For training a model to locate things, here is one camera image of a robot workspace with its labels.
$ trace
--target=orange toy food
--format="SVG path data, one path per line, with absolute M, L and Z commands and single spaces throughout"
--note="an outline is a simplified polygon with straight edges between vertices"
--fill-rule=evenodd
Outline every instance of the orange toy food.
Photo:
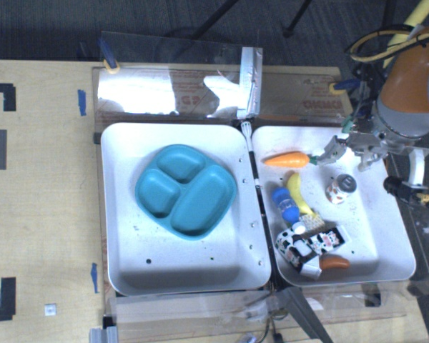
M 326 257 L 320 259 L 320 268 L 321 270 L 331 269 L 331 268 L 350 268 L 350 261 L 342 257 Z
M 300 151 L 288 152 L 264 161 L 266 165 L 280 166 L 283 168 L 303 168 L 310 162 L 308 155 Z

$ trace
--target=small round container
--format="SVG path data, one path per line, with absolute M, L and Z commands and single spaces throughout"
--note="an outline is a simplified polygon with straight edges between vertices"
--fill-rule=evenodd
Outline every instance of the small round container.
M 358 185 L 349 174 L 341 174 L 326 189 L 326 197 L 333 204 L 343 203 L 352 194 Z

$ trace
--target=wooden board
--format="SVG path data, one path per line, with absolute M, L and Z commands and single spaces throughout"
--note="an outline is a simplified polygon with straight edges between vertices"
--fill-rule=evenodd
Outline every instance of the wooden board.
M 0 83 L 14 84 L 17 98 L 17 110 L 3 112 L 0 95 L 0 129 L 7 130 L 6 170 L 0 170 L 0 279 L 16 277 L 16 314 L 0 322 L 0 342 L 88 342 L 89 330 L 102 324 L 102 243 L 92 141 L 95 66 L 0 61 Z M 87 95 L 86 116 L 79 112 L 78 89 Z M 98 294 L 92 263 L 97 264 Z M 45 304 L 56 304 L 57 314 L 46 317 Z M 429 342 L 416 301 L 407 301 L 404 308 L 404 317 L 325 327 L 335 342 Z M 300 328 L 282 333 L 287 341 L 305 338 Z M 183 342 L 235 342 L 239 337 Z

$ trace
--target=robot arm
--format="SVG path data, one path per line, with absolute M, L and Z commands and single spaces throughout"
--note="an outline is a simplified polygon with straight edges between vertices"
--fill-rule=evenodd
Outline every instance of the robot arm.
M 375 35 L 368 34 L 358 42 L 365 43 L 369 36 Z M 425 36 L 427 41 L 420 41 L 420 36 Z M 429 149 L 414 146 L 429 133 L 429 29 L 423 29 L 405 46 L 407 49 L 394 48 L 400 53 L 377 99 L 371 103 L 368 115 L 358 116 L 358 111 L 355 111 L 354 118 L 350 118 L 352 126 L 343 131 L 349 134 L 348 138 L 334 136 L 325 147 L 325 152 L 310 161 L 316 165 L 333 163 L 349 147 L 360 157 L 359 170 L 365 171 L 389 153 L 408 156 L 408 180 L 388 177 L 384 187 L 388 193 L 407 204 L 419 203 L 429 207 L 429 197 L 423 193 L 426 190 L 423 186 L 425 157 Z M 352 48 L 352 56 L 359 58 Z M 384 59 L 390 57 L 390 53 L 378 54 L 372 61 L 378 61 L 378 56 Z M 363 57 L 362 61 L 368 62 L 368 58 Z

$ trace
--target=blue bottle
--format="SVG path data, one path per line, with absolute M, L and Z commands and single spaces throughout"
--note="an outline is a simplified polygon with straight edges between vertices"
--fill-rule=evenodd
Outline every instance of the blue bottle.
M 287 188 L 276 188 L 272 193 L 272 199 L 286 222 L 289 222 L 292 226 L 299 221 L 299 207 L 296 205 L 294 199 L 292 199 Z

